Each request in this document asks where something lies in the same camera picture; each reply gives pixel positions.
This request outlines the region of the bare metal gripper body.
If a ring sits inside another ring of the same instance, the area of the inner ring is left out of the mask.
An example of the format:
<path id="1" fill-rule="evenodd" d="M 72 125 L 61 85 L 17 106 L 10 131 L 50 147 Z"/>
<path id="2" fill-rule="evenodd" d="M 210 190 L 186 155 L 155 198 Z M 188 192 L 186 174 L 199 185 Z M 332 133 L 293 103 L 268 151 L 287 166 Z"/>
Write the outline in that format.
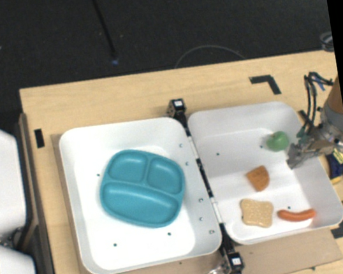
<path id="1" fill-rule="evenodd" d="M 334 149 L 343 153 L 343 131 L 335 126 L 323 126 L 317 127 L 311 132 L 304 152 L 330 154 Z"/>

